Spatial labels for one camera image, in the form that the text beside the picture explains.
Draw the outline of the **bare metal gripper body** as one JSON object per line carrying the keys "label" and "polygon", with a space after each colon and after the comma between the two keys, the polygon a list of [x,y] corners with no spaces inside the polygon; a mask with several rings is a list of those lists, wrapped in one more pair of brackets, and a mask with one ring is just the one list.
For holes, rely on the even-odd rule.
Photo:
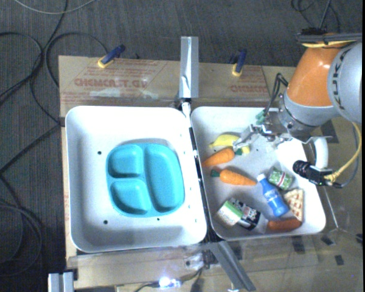
{"label": "bare metal gripper body", "polygon": [[279,109],[264,108],[255,116],[254,132],[268,142],[285,142],[292,140],[292,135],[280,122]]}

